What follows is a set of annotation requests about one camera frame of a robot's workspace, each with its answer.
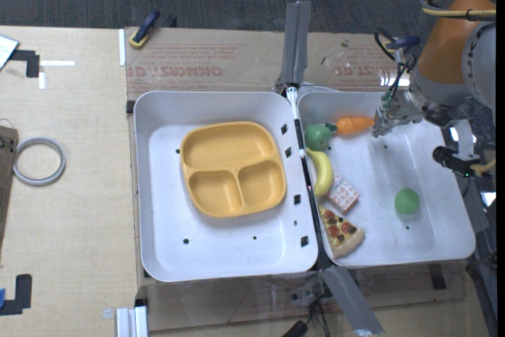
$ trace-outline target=pizza crust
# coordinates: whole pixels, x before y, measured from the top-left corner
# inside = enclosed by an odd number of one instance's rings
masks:
[[[365,231],[357,228],[350,238],[346,239],[341,245],[333,245],[331,254],[334,258],[345,256],[354,251],[365,238]]]

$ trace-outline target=gray ring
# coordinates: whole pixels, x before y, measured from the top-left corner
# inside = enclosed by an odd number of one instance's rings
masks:
[[[17,158],[19,157],[19,155],[28,146],[32,146],[34,144],[45,144],[45,145],[53,148],[60,156],[60,167],[49,177],[41,178],[41,179],[26,177],[17,168]],[[14,174],[16,175],[16,177],[19,178],[25,184],[35,185],[35,186],[48,185],[48,184],[55,182],[56,180],[58,180],[60,178],[60,176],[63,174],[63,170],[65,169],[65,164],[66,164],[66,157],[65,157],[65,154],[63,153],[63,149],[55,140],[52,140],[52,139],[46,138],[46,137],[37,137],[37,138],[27,139],[17,145],[16,158],[14,159],[13,171],[14,171]]]

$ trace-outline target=wooden table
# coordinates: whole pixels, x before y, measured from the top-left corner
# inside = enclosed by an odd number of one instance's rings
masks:
[[[114,310],[131,308],[138,289],[118,30],[0,27],[0,34],[18,40],[18,49],[36,51],[41,60],[75,62],[44,67],[43,90],[37,79],[25,76],[23,62],[8,62],[0,74],[0,118],[13,123],[20,140],[54,138],[67,156],[64,174],[52,185],[13,180],[0,287],[6,288],[6,299],[14,299],[16,276],[30,274],[32,301],[21,315],[0,316],[0,335],[112,336]],[[20,168],[34,176],[49,174],[57,165],[54,152],[42,146],[27,150],[20,161]],[[462,298],[375,313],[388,335],[487,335],[472,281],[466,273],[462,279]],[[332,335],[355,335],[341,313],[327,319]],[[282,335],[295,320],[157,335]],[[309,335],[323,335],[315,321]]]

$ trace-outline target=pepperoni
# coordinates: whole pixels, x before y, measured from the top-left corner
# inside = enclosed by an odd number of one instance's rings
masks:
[[[324,211],[324,218],[325,219],[330,219],[330,218],[334,218],[334,217],[335,217],[335,214],[332,211],[330,211],[329,209]]]
[[[328,227],[328,233],[330,234],[330,236],[332,236],[333,238],[337,238],[339,235],[340,235],[340,230],[338,229],[338,227]]]
[[[342,232],[347,234],[353,234],[356,231],[356,228],[351,225],[349,222],[344,222],[342,224]]]

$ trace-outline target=white plastic tub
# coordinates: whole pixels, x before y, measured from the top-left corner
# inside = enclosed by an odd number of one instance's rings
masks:
[[[153,278],[290,274],[314,265],[316,235],[286,99],[270,92],[149,92],[137,100],[134,118],[140,250]],[[267,211],[212,218],[190,198],[178,149],[193,129],[236,121],[256,122],[272,135],[286,172],[286,195]]]
[[[302,127],[335,123],[346,115],[373,117],[380,96],[375,92],[306,93],[298,102]],[[428,122],[398,126],[379,138],[371,132],[355,137],[334,134],[325,152],[334,171],[361,195],[345,217],[366,232],[357,250],[334,260],[336,264],[359,268],[459,260],[473,253],[475,234],[455,175],[432,158],[433,149],[440,145],[444,145],[440,129]],[[403,188],[413,189],[420,197],[421,206],[414,215],[399,215],[395,210],[395,195]]]

